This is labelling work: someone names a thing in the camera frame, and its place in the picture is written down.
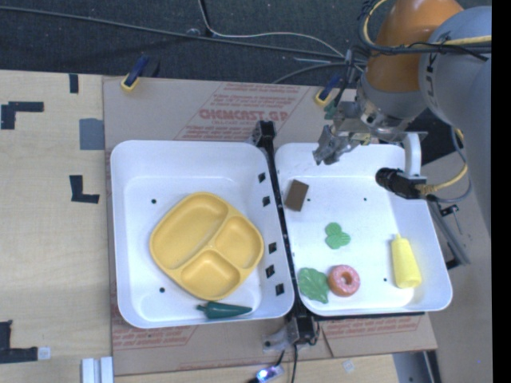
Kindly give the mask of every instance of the donut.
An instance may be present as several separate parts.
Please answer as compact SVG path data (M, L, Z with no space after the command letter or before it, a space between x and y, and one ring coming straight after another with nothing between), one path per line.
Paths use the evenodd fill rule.
M328 286L339 297L349 297L359 289L360 277L353 267L338 265L328 275Z

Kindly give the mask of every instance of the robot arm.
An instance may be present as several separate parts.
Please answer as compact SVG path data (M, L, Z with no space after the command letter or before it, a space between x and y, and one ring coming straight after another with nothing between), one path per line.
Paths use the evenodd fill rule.
M354 102L340 102L314 151L332 164L371 138L402 144L426 108L463 131L469 173L490 232L491 6L463 10L454 0L397 0L376 38L367 22L386 0L370 2L360 36L373 53Z

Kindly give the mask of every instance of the wooden table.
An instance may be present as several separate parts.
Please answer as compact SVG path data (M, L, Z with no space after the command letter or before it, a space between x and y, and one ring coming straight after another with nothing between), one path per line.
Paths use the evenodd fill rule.
M41 101L0 130L0 322L10 346L48 346L49 360L0 365L0 381L80 381L81 359L112 354L105 208L105 152L81 150L80 120L103 119L102 77L0 71L0 104ZM98 203L72 202L69 177ZM391 354L299 361L295 381L397 383ZM275 379L290 381L287 373ZM117 377L119 382L248 381L260 365Z

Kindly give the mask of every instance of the yellow bottle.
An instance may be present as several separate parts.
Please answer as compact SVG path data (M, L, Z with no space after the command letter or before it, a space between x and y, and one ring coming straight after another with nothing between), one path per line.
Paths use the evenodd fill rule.
M399 288L415 288L421 285L422 277L414 252L407 239L396 234L391 243L394 277Z

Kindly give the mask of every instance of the divided yellow plate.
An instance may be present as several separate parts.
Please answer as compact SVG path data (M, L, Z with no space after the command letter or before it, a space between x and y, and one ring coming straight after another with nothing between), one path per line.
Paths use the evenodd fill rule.
M217 301L231 294L263 257L263 237L219 196L197 192L182 199L157 224L151 256L190 294Z

